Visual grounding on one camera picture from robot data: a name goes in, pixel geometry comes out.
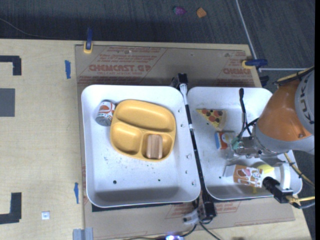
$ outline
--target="blue tape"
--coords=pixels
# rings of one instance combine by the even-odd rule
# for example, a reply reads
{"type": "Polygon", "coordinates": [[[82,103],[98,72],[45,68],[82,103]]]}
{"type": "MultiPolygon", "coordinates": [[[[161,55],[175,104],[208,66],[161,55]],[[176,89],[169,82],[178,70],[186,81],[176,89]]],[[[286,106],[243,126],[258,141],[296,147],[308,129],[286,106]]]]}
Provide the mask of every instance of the blue tape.
{"type": "Polygon", "coordinates": [[[76,203],[79,204],[79,188],[78,188],[78,183],[74,183],[74,194],[75,194],[75,199],[76,199],[76,203]]]}
{"type": "Polygon", "coordinates": [[[65,74],[66,74],[66,79],[70,79],[71,76],[71,62],[69,60],[65,60],[65,74]]]}

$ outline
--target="toy pizza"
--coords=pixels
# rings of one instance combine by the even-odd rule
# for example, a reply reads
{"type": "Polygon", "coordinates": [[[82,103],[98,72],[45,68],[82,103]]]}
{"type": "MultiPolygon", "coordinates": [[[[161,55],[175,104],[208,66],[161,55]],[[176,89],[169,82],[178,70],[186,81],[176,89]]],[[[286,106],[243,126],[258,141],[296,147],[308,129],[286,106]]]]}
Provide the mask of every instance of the toy pizza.
{"type": "Polygon", "coordinates": [[[196,111],[202,115],[217,131],[222,131],[227,120],[226,110],[198,108],[196,111]]]}

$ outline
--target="purple object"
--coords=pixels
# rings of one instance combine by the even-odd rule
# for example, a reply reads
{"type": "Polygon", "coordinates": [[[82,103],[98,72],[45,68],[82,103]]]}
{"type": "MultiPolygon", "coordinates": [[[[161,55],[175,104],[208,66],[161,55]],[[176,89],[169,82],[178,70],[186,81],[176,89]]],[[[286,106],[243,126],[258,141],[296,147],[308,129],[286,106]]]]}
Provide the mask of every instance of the purple object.
{"type": "Polygon", "coordinates": [[[173,12],[176,15],[184,15],[187,11],[182,7],[176,6],[176,7],[173,8],[173,12]]]}

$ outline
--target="wooden table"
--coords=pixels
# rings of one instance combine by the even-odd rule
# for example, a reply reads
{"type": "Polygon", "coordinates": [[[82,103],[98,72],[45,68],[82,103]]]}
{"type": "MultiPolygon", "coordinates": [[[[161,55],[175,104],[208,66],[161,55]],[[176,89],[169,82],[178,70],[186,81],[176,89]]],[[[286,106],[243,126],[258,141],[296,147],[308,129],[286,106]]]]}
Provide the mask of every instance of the wooden table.
{"type": "MultiPolygon", "coordinates": [[[[120,42],[95,42],[121,45],[120,42]]],[[[0,88],[15,89],[14,117],[0,117],[0,215],[10,212],[11,193],[21,193],[18,223],[0,224],[0,239],[72,239],[84,229],[75,45],[82,41],[0,40],[1,56],[20,56],[22,75],[0,63],[0,88]],[[65,61],[70,62],[70,78],[65,61]],[[74,192],[79,187],[79,203],[74,192]],[[50,219],[42,219],[42,212],[50,219]]],[[[185,44],[191,47],[221,44],[185,44]]],[[[215,229],[227,239],[311,239],[302,210],[295,221],[215,229]]],[[[186,239],[210,239],[195,231],[186,239]]]]}

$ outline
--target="white plastic tray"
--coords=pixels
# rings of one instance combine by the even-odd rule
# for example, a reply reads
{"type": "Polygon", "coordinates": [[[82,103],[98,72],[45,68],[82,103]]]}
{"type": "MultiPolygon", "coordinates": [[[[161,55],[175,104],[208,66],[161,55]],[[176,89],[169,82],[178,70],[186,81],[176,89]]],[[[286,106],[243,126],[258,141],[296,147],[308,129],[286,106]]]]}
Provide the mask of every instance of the white plastic tray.
{"type": "Polygon", "coordinates": [[[101,208],[183,203],[201,191],[181,93],[168,86],[91,85],[81,94],[86,164],[86,191],[91,203],[101,208]],[[169,109],[176,120],[172,153],[152,162],[118,153],[110,142],[110,127],[95,118],[102,100],[117,104],[134,99],[169,109]]]}
{"type": "MultiPolygon", "coordinates": [[[[261,115],[271,96],[272,93],[264,88],[244,88],[243,101],[248,122],[261,115]]],[[[239,88],[194,87],[188,92],[187,99],[204,182],[209,194],[222,201],[271,197],[272,194],[265,188],[253,189],[250,186],[229,182],[223,177],[227,165],[240,164],[254,167],[259,166],[262,160],[259,158],[247,159],[245,156],[233,161],[227,160],[224,151],[217,150],[214,127],[207,124],[203,116],[196,111],[196,109],[203,108],[227,110],[227,121],[223,130],[239,133],[242,128],[239,88]]],[[[292,151],[288,155],[292,161],[295,161],[292,151]]],[[[278,158],[286,161],[284,155],[279,155],[278,158]]],[[[292,168],[290,168],[290,187],[295,194],[302,189],[302,180],[292,168]]]]}

